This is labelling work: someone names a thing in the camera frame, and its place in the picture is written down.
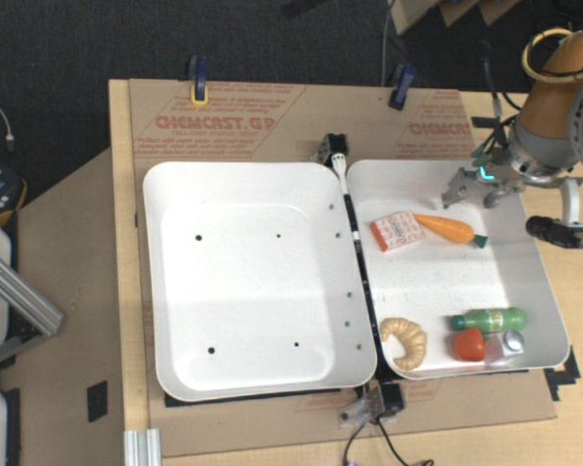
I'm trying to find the orange and white carton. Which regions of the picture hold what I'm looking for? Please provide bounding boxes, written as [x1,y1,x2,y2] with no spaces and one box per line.
[368,209,426,253]

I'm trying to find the black cylinder on white bracket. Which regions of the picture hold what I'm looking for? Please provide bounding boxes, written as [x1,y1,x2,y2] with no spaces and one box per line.
[525,176,583,250]

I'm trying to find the white carton with silver cap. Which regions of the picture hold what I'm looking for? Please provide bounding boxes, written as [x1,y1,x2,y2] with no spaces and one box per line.
[483,329,526,366]

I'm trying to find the orange carrot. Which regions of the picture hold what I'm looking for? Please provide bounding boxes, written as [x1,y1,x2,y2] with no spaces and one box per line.
[413,213,489,250]

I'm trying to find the green bottle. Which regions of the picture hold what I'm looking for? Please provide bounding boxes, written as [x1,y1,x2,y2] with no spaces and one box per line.
[449,306,527,334]

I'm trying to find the red pepper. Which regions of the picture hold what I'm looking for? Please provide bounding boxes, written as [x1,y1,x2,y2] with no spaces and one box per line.
[451,326,487,362]

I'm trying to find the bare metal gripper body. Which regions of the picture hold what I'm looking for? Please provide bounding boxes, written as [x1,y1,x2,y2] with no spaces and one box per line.
[468,147,541,194]

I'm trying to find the white plastic tray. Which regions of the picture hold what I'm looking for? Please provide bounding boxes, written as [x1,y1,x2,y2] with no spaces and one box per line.
[345,158,570,381]
[142,160,379,402]

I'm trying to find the thin black and white rod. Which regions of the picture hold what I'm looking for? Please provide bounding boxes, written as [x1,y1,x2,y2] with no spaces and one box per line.
[330,150,384,381]

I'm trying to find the brown cardboard board red print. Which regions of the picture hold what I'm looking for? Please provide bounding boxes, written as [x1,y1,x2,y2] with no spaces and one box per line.
[127,78,559,458]

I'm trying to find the beige croissant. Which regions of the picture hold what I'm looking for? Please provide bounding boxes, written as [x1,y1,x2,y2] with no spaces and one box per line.
[379,316,428,372]

